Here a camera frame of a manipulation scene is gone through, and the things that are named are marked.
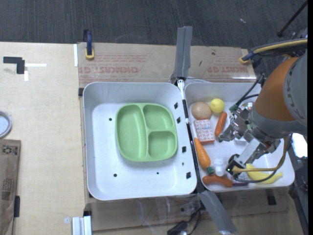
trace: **green plate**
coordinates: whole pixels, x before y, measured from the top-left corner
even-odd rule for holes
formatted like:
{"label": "green plate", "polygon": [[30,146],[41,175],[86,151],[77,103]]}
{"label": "green plate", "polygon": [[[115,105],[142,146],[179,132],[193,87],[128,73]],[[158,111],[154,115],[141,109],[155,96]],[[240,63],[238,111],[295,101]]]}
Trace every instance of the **green plate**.
{"label": "green plate", "polygon": [[115,122],[120,153],[137,162],[160,161],[177,150],[177,132],[171,112],[152,103],[132,103],[119,108]]}

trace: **metal stand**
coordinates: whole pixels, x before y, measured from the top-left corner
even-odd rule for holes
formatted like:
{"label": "metal stand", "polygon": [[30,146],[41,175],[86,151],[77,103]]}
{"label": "metal stand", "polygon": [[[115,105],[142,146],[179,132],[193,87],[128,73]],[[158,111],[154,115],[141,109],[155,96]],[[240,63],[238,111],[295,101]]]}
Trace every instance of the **metal stand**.
{"label": "metal stand", "polygon": [[277,33],[278,37],[283,35],[283,32],[287,27],[292,23],[292,21],[299,15],[299,13],[304,9],[304,7],[308,4],[308,0],[304,2],[304,4],[298,9],[298,11],[292,16],[292,18],[286,23],[286,25]]}

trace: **toy banana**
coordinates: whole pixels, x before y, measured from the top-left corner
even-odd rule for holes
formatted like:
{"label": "toy banana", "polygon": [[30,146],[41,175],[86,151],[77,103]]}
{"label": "toy banana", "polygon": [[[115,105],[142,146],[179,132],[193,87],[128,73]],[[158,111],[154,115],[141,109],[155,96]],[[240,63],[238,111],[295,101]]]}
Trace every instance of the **toy banana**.
{"label": "toy banana", "polygon": [[[254,166],[252,164],[246,164],[246,168],[247,169],[252,169],[252,168],[254,168]],[[262,179],[264,179],[264,178],[269,176],[269,174],[263,173],[263,172],[260,172],[260,171],[248,171],[247,173],[248,173],[249,178],[251,178],[252,180],[262,180]],[[262,183],[264,183],[264,184],[272,184],[278,178],[281,178],[282,176],[283,176],[282,172],[276,173],[271,178],[263,181]]]}

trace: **small box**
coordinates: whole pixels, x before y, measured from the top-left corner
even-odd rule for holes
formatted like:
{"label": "small box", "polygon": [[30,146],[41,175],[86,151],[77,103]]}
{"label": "small box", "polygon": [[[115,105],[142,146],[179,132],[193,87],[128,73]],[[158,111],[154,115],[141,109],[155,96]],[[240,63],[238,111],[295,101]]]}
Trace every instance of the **small box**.
{"label": "small box", "polygon": [[210,120],[195,120],[194,126],[197,134],[197,138],[200,143],[213,143],[215,141],[214,133],[211,128]]}

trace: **orange carrot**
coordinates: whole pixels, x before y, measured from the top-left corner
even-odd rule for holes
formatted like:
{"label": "orange carrot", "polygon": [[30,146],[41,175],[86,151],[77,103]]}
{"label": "orange carrot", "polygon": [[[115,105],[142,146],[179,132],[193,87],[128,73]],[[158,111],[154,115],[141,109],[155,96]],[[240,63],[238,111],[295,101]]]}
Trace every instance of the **orange carrot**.
{"label": "orange carrot", "polygon": [[199,139],[194,138],[194,143],[199,164],[203,169],[207,169],[211,165],[211,159],[202,144],[200,143]]}
{"label": "orange carrot", "polygon": [[227,118],[227,113],[226,112],[222,112],[220,114],[219,120],[217,121],[216,127],[215,127],[215,136],[218,137],[219,134],[222,133],[222,130],[224,128],[225,122],[226,122],[226,118]]}
{"label": "orange carrot", "polygon": [[202,178],[202,181],[205,185],[218,183],[218,184],[222,184],[226,187],[232,187],[233,186],[233,182],[230,179],[226,178],[225,176],[219,177],[217,175],[208,175],[208,176],[204,176]]}

